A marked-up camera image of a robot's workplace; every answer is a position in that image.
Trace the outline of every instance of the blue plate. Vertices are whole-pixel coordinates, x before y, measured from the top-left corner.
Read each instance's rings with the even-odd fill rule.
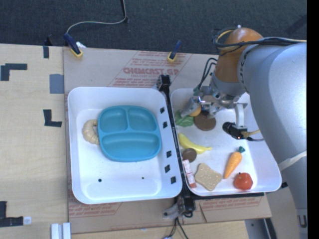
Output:
[[[161,149],[155,116],[139,106],[113,106],[98,119],[102,152],[113,161],[137,162],[154,158]]]

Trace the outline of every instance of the toy tomato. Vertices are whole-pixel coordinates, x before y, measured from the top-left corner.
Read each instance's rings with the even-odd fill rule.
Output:
[[[249,173],[238,173],[234,185],[237,189],[247,190],[253,186],[253,180]]]

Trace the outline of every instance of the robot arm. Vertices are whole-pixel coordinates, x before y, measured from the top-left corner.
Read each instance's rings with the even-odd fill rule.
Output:
[[[226,33],[230,34],[224,44],[220,44],[219,39]],[[194,89],[181,115],[188,115],[201,106],[214,117],[221,109],[236,108],[240,96],[247,92],[260,133],[291,190],[300,237],[308,238],[307,43],[263,38],[251,29],[240,27],[217,33],[213,41],[221,53],[210,84],[199,84]],[[233,136],[236,131],[240,135],[236,126],[228,124],[223,129]]]

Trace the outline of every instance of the orange carrot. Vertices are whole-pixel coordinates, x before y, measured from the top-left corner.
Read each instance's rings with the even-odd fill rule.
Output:
[[[238,151],[235,151],[231,154],[227,166],[226,166],[226,170],[224,173],[224,179],[227,179],[229,177],[229,175],[235,170],[235,168],[239,165],[239,163],[241,162],[243,156],[242,156],[242,152],[244,152],[245,149],[243,147],[239,147]]]

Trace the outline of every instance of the white tray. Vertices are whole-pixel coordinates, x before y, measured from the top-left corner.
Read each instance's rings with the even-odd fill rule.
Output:
[[[162,147],[145,161],[109,160],[99,145],[84,140],[82,127],[110,106],[134,105],[158,120]],[[173,198],[182,188],[165,97],[155,89],[79,87],[68,95],[72,190],[84,204]]]
[[[182,109],[192,95],[192,89],[175,90],[171,94],[173,114]],[[244,109],[245,125],[248,127],[248,131],[257,130],[258,126],[251,110],[249,95],[244,94],[239,102],[248,104]],[[211,169],[223,175],[230,154],[237,151],[239,146],[243,146],[246,151],[242,153],[243,159],[233,173],[227,179],[222,179],[213,191],[206,190],[198,183],[196,188],[190,188],[188,185],[190,191],[204,197],[276,191],[282,183],[281,174],[266,143],[264,141],[236,140],[224,132],[222,129],[224,122],[236,122],[233,109],[219,111],[215,118],[216,126],[210,131],[202,131],[194,124],[188,127],[176,125],[177,134],[182,132],[194,143],[212,147],[212,150],[197,155],[197,158],[190,163],[193,174],[196,173],[199,164],[206,163]],[[252,137],[262,138],[260,133]],[[250,173],[254,182],[252,189],[242,191],[234,187],[234,178],[238,172]]]

